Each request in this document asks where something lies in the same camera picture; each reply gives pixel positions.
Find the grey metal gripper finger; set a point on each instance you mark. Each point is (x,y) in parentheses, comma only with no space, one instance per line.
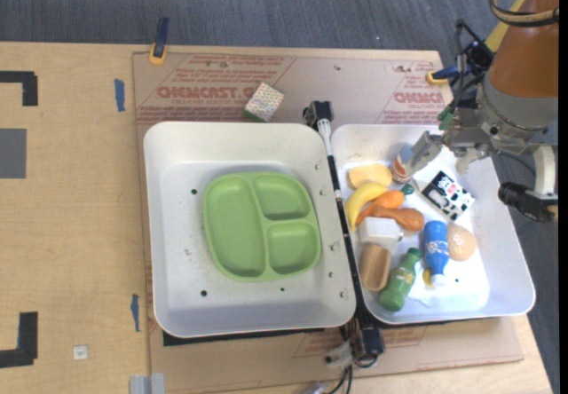
(426,152)
(465,161)

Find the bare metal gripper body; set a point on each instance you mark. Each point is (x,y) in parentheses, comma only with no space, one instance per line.
(470,132)

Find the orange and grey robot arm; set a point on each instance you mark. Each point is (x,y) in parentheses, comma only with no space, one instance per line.
(523,50)

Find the orange and white small can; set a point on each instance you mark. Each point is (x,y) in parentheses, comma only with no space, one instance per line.
(400,170)

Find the cow print milk carton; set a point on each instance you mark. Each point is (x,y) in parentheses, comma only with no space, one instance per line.
(449,196)

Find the orange carrot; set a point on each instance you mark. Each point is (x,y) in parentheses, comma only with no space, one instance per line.
(390,199)

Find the yellow bread slice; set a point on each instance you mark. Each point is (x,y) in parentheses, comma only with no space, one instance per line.
(368,174)

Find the brown chicken drumstick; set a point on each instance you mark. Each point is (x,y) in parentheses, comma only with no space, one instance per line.
(406,217)

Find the yellow banana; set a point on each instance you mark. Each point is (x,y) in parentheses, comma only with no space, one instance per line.
(361,199)

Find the beige round bun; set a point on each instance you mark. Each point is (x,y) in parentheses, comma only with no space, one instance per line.
(462,242)

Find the blue bottle with white cap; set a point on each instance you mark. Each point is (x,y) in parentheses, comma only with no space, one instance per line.
(436,246)

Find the white rectangular block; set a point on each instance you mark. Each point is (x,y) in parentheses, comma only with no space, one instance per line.
(379,230)

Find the thin black and white rod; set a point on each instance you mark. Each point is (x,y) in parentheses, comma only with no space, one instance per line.
(338,194)

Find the white plastic tray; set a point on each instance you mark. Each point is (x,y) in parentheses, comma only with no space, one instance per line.
(501,259)
(177,223)

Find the brown cardboard board, red print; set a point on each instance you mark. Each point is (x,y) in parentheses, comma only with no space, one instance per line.
(337,86)

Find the tan bread bun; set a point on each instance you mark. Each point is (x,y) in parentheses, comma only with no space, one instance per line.
(375,268)

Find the green bottle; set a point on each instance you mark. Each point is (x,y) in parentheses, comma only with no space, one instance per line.
(399,283)

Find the white cube with coloured dots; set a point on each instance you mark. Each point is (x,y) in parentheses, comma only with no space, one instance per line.
(264,102)

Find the green divided plate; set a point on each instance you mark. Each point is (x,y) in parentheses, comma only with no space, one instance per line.
(235,228)

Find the black cylinder on white bracket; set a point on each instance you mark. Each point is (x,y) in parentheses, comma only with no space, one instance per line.
(526,201)

